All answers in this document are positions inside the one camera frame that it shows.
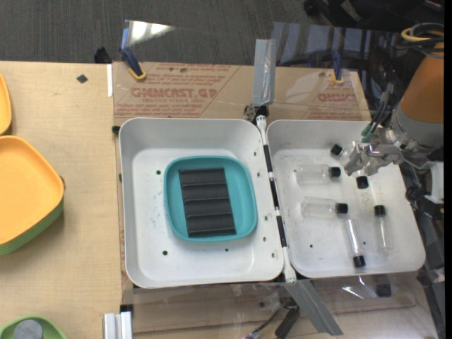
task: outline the black rectangular object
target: black rectangular object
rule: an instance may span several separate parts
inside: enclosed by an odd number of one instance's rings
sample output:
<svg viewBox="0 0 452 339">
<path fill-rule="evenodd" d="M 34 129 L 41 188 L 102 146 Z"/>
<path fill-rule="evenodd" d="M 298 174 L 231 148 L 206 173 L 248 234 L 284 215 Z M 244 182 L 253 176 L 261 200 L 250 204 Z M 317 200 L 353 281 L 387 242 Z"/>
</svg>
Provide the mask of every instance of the black rectangular object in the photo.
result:
<svg viewBox="0 0 452 339">
<path fill-rule="evenodd" d="M 225 169 L 180 169 L 189 237 L 236 234 Z"/>
</svg>

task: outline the black chair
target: black chair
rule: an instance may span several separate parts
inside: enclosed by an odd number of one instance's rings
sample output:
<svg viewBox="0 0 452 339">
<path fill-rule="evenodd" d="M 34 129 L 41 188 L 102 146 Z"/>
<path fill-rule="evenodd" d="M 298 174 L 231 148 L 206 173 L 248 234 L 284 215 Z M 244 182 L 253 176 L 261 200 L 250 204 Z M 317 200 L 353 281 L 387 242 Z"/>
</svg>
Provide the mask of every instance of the black chair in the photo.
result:
<svg viewBox="0 0 452 339">
<path fill-rule="evenodd" d="M 346 1 L 355 17 L 343 8 Z M 401 32 L 417 23 L 444 24 L 444 0 L 306 0 L 304 10 L 344 28 Z"/>
</svg>

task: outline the wooden table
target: wooden table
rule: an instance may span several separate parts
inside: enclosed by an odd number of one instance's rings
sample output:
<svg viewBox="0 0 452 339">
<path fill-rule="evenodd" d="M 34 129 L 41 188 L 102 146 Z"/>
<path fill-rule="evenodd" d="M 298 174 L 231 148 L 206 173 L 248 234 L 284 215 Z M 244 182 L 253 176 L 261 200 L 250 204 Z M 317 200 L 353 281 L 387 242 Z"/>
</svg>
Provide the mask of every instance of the wooden table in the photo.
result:
<svg viewBox="0 0 452 339">
<path fill-rule="evenodd" d="M 0 256 L 0 326 L 19 316 L 41 314 L 68 338 L 100 339 L 103 315 L 119 312 L 116 138 L 111 131 L 113 101 L 107 94 L 107 69 L 101 64 L 0 61 L 11 96 L 10 134 L 35 146 L 66 184 L 63 215 L 26 245 Z M 77 80 L 82 74 L 88 78 L 84 83 Z M 402 286 L 406 290 L 406 282 L 396 280 L 395 290 Z M 401 309 L 380 310 L 381 301 L 374 302 L 376 311 L 346 314 L 344 308 L 337 308 L 345 338 L 437 338 L 422 287 L 414 276 L 408 284 L 409 295 L 401 298 L 412 305 Z M 237 317 L 234 325 L 135 336 L 229 339 L 260 325 L 240 323 L 241 313 L 232 314 Z M 230 309 L 225 307 L 223 315 L 230 316 Z M 269 325 L 261 337 L 273 339 L 280 322 Z M 290 335 L 330 338 L 316 333 L 306 318 Z"/>
</svg>

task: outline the gray round object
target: gray round object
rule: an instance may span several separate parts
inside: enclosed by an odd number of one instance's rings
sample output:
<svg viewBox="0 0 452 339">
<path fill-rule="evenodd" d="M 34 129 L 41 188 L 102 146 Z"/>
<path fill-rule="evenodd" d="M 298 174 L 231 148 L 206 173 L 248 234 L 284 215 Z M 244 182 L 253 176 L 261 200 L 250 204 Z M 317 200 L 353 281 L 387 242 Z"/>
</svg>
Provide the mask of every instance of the gray round object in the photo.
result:
<svg viewBox="0 0 452 339">
<path fill-rule="evenodd" d="M 14 329 L 14 339 L 42 339 L 42 327 L 36 320 L 21 321 Z"/>
</svg>

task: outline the orange plate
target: orange plate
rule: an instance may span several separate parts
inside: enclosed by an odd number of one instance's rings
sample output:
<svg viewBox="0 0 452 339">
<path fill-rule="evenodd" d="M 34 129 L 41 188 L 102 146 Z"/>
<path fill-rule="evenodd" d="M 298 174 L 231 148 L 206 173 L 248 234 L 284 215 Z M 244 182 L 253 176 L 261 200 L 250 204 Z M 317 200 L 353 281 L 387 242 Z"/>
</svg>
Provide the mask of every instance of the orange plate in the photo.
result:
<svg viewBox="0 0 452 339">
<path fill-rule="evenodd" d="M 61 202 L 63 182 L 27 141 L 0 137 L 0 245 L 46 218 Z"/>
<path fill-rule="evenodd" d="M 11 103 L 8 89 L 3 76 L 0 74 L 0 136 L 5 133 L 11 124 Z"/>
</svg>

